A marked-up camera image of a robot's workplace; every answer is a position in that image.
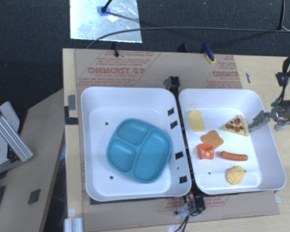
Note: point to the brown cardboard board red print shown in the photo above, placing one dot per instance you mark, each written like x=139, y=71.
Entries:
x=140, y=68

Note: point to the red toy box with star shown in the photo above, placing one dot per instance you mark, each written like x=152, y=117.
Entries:
x=205, y=151

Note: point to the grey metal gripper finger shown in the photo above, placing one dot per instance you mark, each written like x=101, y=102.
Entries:
x=279, y=126
x=257, y=122

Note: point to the white plastic tray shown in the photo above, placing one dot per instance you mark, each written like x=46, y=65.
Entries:
x=96, y=100
x=263, y=158

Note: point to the thin black rod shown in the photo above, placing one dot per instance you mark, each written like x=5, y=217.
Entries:
x=183, y=129

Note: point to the orange toy biscuit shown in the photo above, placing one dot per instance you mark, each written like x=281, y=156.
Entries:
x=212, y=139

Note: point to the yellow ridged toy food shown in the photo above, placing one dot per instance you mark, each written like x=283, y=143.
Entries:
x=235, y=175

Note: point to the pale yellow oval toy bread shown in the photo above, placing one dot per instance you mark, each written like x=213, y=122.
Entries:
x=196, y=121

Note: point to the blue divided plate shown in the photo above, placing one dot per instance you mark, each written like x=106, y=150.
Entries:
x=142, y=151

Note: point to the toy pizza slice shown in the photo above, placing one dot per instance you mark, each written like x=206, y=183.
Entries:
x=235, y=126

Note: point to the orange toy sausage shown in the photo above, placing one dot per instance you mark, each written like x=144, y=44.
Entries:
x=233, y=156

